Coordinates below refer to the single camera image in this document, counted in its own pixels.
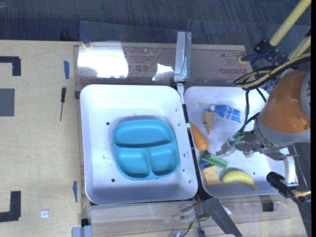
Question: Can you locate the blue divided plate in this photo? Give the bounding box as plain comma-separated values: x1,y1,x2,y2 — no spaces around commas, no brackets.
112,118,180,181

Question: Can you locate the black handled screwdriver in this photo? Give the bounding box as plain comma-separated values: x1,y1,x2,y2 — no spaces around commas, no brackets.
59,86,67,122

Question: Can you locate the yellow banana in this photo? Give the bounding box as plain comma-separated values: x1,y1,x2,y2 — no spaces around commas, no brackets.
221,169,258,191

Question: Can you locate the green clothes peg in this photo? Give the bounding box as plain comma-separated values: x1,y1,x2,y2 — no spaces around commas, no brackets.
200,150,229,170

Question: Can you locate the yellow block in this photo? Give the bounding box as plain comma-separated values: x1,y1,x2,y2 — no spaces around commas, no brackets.
201,165,221,187

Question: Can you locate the orange carrot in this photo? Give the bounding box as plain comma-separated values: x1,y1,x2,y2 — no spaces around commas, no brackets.
190,122,209,152

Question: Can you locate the white plastic tray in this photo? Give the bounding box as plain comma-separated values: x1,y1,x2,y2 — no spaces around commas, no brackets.
79,83,199,205
184,85,297,199

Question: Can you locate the blue plastic bottle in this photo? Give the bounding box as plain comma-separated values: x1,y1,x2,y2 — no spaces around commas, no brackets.
209,104,241,123

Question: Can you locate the tan ice cream cone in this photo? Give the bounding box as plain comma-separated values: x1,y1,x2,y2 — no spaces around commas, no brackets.
202,110,215,135

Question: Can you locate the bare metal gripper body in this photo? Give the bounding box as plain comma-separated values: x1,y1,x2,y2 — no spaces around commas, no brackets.
234,130,268,157

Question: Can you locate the black cylinder on white bracket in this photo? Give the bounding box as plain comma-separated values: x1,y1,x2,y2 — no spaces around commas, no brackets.
266,155,301,198

